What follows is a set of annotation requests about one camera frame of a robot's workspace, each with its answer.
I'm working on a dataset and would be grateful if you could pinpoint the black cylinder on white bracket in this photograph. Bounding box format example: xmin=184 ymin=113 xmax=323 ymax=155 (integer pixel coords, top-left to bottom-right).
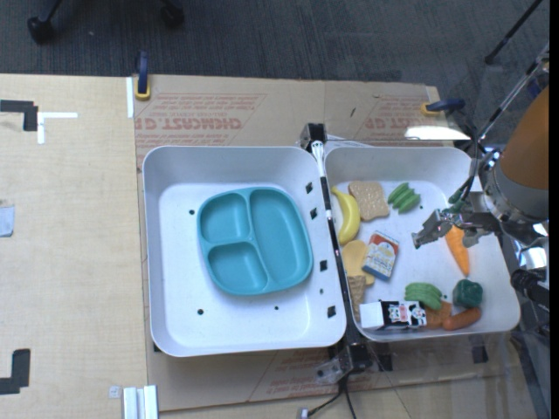
xmin=509 ymin=237 xmax=550 ymax=309

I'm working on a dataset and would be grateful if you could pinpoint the black and white milk carton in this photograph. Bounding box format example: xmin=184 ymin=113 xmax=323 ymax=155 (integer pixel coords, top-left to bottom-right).
xmin=358 ymin=299 xmax=428 ymax=332

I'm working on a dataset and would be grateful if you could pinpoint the green bell pepper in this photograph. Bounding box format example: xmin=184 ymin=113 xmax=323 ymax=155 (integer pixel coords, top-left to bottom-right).
xmin=452 ymin=278 xmax=484 ymax=309

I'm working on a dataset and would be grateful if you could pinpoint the brown bread slice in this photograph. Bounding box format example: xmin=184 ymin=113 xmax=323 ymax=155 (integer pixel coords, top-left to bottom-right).
xmin=348 ymin=180 xmax=390 ymax=223

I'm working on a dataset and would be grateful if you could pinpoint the orange toy food piece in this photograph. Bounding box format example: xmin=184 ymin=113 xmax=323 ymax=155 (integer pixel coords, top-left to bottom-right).
xmin=423 ymin=301 xmax=453 ymax=330

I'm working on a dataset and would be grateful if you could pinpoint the white plastic tray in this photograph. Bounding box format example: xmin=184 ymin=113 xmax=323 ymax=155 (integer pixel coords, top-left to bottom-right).
xmin=141 ymin=145 xmax=349 ymax=358
xmin=323 ymin=145 xmax=521 ymax=343

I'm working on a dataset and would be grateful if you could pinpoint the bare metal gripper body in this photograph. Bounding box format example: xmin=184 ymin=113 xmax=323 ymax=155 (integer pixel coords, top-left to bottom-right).
xmin=443 ymin=191 xmax=550 ymax=252

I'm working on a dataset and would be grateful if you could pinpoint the blue divided plate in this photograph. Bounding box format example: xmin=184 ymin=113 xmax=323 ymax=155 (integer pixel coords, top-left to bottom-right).
xmin=196 ymin=185 xmax=314 ymax=297

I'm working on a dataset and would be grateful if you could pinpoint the yellow banana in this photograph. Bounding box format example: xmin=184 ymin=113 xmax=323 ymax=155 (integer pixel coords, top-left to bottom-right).
xmin=330 ymin=185 xmax=362 ymax=246

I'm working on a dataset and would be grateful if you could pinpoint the yellow ice cream cone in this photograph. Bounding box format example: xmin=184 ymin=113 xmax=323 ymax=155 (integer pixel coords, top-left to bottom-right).
xmin=340 ymin=239 xmax=376 ymax=322

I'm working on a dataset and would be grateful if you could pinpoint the brown cardboard board red print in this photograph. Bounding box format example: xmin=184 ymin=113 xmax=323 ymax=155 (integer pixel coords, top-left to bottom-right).
xmin=133 ymin=74 xmax=525 ymax=413

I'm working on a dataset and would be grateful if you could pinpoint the orange sausage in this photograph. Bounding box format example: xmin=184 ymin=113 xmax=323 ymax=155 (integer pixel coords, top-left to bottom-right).
xmin=442 ymin=306 xmax=482 ymax=332

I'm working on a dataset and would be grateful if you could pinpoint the black block with thin wires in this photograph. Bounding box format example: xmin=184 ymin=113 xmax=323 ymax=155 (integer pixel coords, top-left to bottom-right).
xmin=329 ymin=341 xmax=372 ymax=374
xmin=300 ymin=122 xmax=328 ymax=150

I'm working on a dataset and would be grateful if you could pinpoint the orange carrot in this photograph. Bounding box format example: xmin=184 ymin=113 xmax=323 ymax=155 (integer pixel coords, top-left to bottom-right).
xmin=444 ymin=224 xmax=471 ymax=278

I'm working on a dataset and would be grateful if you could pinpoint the orange and blue carton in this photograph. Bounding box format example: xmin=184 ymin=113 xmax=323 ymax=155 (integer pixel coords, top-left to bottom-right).
xmin=361 ymin=230 xmax=400 ymax=282

